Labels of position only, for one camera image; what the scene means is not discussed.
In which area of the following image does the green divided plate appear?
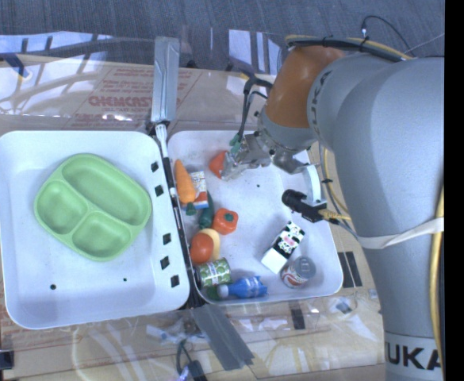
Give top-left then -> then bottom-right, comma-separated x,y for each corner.
33,152 -> 154,264

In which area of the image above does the white plastic tray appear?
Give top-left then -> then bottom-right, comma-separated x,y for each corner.
167,129 -> 344,306
0,129 -> 191,330

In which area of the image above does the black cylinder on white bracket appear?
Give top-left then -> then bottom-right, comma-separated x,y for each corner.
281,164 -> 329,224

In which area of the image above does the orange toy bell pepper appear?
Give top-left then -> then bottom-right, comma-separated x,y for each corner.
211,207 -> 240,236

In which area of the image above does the blue bottle white cap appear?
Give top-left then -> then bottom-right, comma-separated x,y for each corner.
216,275 -> 269,302

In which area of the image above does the orange-red toy food piece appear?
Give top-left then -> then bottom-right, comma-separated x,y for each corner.
208,150 -> 229,180

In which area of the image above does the red and white can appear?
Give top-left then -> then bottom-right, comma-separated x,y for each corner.
280,255 -> 317,290

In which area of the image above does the dark green toy vegetable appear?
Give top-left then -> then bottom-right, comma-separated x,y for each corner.
197,191 -> 216,230

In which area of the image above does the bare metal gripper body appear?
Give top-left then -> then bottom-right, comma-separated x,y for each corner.
231,132 -> 275,171

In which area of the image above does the black and white cow carton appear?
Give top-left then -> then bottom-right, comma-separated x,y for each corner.
260,220 -> 307,275

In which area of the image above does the red toy tomato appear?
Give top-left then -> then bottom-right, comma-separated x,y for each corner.
189,233 -> 216,265

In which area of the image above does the orange carrot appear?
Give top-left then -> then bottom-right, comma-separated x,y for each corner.
173,158 -> 198,217

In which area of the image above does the black block with thin wires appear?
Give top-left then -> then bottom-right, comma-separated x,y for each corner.
186,360 -> 209,381

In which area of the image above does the green can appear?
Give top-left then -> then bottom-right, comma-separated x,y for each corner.
194,256 -> 233,290

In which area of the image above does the brown cardboard board red print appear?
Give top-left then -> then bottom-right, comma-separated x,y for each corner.
0,53 -> 388,381

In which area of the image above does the small white orange blue carton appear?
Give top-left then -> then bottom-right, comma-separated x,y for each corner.
190,170 -> 210,210

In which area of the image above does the yellow toy fruit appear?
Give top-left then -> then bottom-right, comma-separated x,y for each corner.
198,228 -> 221,262

